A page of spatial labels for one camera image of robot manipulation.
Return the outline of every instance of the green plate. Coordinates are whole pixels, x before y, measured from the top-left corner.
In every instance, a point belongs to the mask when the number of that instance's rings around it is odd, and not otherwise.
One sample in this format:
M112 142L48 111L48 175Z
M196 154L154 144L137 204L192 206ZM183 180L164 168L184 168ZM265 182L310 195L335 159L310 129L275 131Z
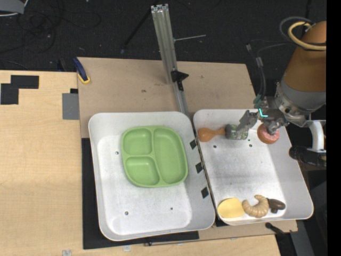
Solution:
M171 128L128 129L122 136L121 148L124 170L136 186L173 186L187 177L186 152L181 137Z

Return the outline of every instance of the black bracket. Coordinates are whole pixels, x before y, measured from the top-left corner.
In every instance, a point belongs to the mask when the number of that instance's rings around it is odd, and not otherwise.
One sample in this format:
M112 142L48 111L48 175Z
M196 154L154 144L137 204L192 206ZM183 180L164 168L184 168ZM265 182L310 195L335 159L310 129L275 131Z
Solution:
M182 81L186 79L189 75L177 70L173 70L172 72L170 72L170 74L172 76L172 81L177 83L177 87L180 91L183 91Z

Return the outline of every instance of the yellow cable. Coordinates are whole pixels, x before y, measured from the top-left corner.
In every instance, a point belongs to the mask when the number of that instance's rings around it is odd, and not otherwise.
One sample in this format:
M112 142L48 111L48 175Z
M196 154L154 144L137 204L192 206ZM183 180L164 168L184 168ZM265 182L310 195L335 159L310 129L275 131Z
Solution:
M310 50L319 50L319 51L323 51L326 50L327 47L326 46L318 46L318 45L311 45L311 44L307 44L302 42L301 40L297 39L296 36L293 34L293 29L295 27L301 26L301 25L305 25L306 27L310 28L311 25L309 25L306 22L296 22L294 24L292 24L289 29L288 29L288 35L290 37L291 40L293 40L296 44L298 44L299 46L305 48L305 49L310 49Z

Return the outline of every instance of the teal light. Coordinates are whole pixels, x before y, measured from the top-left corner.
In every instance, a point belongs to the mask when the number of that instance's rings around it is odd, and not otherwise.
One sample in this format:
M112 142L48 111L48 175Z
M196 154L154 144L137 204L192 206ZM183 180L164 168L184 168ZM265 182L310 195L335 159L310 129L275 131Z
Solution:
M261 117L268 117L268 115L263 115L263 112L260 108L258 110L259 110L259 113L261 114Z

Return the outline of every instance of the blue and yellow clamp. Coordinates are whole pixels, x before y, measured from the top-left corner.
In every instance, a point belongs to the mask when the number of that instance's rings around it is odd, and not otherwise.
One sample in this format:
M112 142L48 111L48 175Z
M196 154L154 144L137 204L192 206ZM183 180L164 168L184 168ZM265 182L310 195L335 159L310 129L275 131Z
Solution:
M80 61L77 58L73 58L72 61L73 61L74 65L75 65L75 67L76 67L76 71L78 73L79 80L83 84L89 83L90 82L90 77L85 73L84 67L82 66Z

